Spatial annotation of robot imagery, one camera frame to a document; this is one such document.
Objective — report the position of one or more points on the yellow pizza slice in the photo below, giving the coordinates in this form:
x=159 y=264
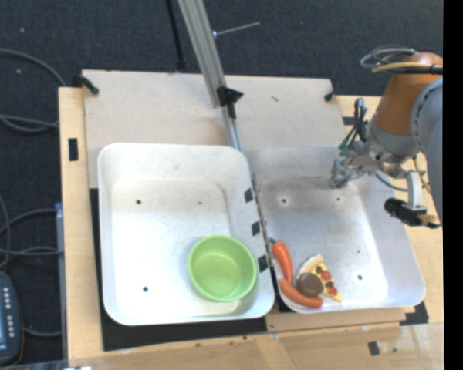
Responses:
x=324 y=272

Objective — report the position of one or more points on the orange carrot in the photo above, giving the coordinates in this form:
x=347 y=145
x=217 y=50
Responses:
x=284 y=256

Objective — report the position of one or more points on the black cylinder on white bracket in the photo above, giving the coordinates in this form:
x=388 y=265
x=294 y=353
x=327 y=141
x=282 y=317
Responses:
x=413 y=191

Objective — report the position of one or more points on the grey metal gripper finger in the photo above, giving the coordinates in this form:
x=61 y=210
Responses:
x=353 y=174
x=336 y=175

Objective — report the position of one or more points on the green bowl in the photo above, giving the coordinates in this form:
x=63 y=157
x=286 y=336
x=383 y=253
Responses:
x=222 y=268

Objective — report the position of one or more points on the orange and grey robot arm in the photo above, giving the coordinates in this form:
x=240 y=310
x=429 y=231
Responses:
x=399 y=102

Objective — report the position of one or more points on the orange sausage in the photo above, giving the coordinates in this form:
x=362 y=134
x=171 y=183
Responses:
x=297 y=296

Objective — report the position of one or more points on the white plastic tray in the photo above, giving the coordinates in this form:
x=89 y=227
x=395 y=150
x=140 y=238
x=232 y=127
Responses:
x=158 y=226
x=332 y=229

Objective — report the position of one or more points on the pale wood board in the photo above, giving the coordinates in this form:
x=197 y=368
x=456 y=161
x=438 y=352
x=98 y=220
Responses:
x=158 y=106

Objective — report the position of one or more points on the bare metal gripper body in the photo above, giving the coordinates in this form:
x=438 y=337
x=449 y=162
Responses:
x=370 y=159

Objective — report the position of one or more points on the brown round biscuit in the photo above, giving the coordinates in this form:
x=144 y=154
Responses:
x=309 y=284

